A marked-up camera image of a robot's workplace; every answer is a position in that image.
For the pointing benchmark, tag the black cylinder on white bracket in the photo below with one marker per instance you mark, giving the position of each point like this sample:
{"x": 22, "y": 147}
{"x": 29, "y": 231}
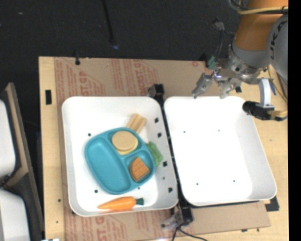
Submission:
{"x": 258, "y": 109}

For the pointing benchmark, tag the blue divided plate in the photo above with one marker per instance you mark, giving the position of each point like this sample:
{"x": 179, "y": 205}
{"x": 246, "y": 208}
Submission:
{"x": 102, "y": 162}

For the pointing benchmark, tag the brown cardboard board red print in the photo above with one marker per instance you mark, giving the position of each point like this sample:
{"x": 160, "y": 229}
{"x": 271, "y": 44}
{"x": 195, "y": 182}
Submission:
{"x": 130, "y": 74}

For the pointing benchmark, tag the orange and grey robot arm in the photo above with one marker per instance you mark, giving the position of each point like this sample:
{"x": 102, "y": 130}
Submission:
{"x": 256, "y": 31}

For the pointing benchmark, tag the brown toy waffle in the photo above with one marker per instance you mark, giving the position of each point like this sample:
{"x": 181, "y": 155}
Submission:
{"x": 139, "y": 169}

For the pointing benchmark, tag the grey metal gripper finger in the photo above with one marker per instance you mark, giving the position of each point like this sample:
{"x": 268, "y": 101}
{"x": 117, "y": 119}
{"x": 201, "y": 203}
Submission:
{"x": 203, "y": 84}
{"x": 227, "y": 88}

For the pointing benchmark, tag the white plastic tray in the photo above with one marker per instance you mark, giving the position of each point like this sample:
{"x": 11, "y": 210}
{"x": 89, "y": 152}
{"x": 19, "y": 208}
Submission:
{"x": 215, "y": 154}
{"x": 108, "y": 109}

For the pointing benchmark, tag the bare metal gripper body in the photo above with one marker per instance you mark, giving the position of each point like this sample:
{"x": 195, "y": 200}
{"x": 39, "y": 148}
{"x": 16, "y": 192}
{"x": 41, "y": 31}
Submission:
{"x": 242, "y": 73}

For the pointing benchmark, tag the green toy vegetable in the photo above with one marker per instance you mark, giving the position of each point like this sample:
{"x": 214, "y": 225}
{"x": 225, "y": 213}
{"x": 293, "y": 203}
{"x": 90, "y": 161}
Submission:
{"x": 156, "y": 153}

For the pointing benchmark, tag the tan round biscuit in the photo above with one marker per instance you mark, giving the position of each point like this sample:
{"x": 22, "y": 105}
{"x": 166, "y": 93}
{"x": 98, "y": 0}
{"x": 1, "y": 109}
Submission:
{"x": 124, "y": 141}

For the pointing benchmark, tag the orange toy carrot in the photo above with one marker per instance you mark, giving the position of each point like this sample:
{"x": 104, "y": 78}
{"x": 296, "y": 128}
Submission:
{"x": 119, "y": 204}

